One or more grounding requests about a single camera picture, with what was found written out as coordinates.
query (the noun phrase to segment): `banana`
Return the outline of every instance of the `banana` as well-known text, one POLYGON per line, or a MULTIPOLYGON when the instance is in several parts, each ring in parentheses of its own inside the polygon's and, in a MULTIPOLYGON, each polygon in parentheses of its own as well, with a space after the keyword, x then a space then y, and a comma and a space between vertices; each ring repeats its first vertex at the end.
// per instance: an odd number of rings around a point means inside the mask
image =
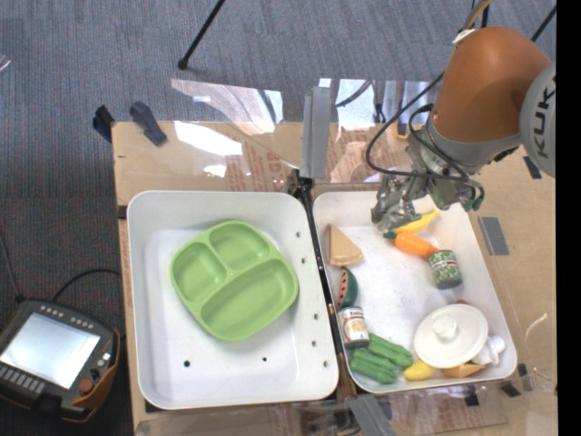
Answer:
POLYGON ((439 215, 438 210, 434 209, 429 213, 424 213, 416 221, 409 222, 393 230, 395 234, 406 231, 408 233, 418 233, 428 227, 430 222, 439 215))

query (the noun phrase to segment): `display screen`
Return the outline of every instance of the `display screen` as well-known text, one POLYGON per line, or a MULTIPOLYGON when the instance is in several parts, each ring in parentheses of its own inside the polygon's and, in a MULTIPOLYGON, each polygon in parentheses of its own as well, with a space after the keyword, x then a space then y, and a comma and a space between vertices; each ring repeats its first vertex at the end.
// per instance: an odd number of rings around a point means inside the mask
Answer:
POLYGON ((99 336, 33 313, 0 355, 0 362, 70 389, 99 336))

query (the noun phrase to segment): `robotic arm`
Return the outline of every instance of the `robotic arm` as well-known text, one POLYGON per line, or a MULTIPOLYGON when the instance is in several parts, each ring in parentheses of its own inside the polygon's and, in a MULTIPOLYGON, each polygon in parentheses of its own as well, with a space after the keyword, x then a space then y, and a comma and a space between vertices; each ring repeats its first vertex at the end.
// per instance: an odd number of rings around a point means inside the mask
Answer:
POLYGON ((477 210, 484 190, 473 176, 521 144, 555 177, 556 63, 505 27, 465 29, 454 44, 428 120, 416 131, 411 120, 426 110, 409 118, 411 173, 384 173, 371 210, 383 232, 420 218, 413 201, 428 193, 441 210, 477 210))

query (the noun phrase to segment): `white tray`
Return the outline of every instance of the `white tray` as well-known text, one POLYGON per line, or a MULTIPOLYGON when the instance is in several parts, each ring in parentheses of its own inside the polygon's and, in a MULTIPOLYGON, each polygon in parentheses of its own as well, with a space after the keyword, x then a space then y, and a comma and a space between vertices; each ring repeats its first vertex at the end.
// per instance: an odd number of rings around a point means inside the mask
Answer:
POLYGON ((166 410, 329 396, 339 371, 307 214, 286 193, 148 191, 127 210, 137 376, 166 410), (185 243, 227 219, 261 230, 299 278, 294 304, 250 338, 224 342, 188 312, 170 279, 185 243))
MULTIPOLYGON (((357 279, 357 305, 370 332, 399 343, 413 351, 414 333, 429 313, 439 307, 462 299, 481 310, 488 322, 489 335, 501 336, 506 349, 500 353, 498 365, 489 364, 484 370, 466 378, 449 378, 440 371, 423 381, 407 381, 399 372, 392 384, 378 382, 359 373, 350 374, 359 387, 372 393, 411 391, 438 386, 457 385, 504 379, 517 367, 517 352, 510 337, 505 316, 480 252, 478 241, 466 212, 454 204, 439 212, 419 236, 441 249, 454 252, 463 283, 440 290, 436 287, 428 263, 417 255, 404 253, 383 238, 371 222, 371 208, 377 202, 375 192, 331 192, 319 196, 313 214, 325 261, 325 270, 333 300, 337 302, 340 287, 340 268, 328 264, 329 224, 336 224, 363 252, 361 262, 350 266, 357 279)), ((429 196, 414 202, 416 210, 425 212, 436 208, 429 196)), ((348 358, 352 354, 347 350, 348 358)))

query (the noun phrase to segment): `green can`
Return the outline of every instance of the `green can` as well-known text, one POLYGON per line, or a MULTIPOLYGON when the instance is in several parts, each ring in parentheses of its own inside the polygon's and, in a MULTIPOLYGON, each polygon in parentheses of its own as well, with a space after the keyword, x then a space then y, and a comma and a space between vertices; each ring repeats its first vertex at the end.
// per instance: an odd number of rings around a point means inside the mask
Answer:
POLYGON ((438 289, 449 289, 462 282, 456 255, 450 250, 437 251, 428 257, 429 267, 438 289))

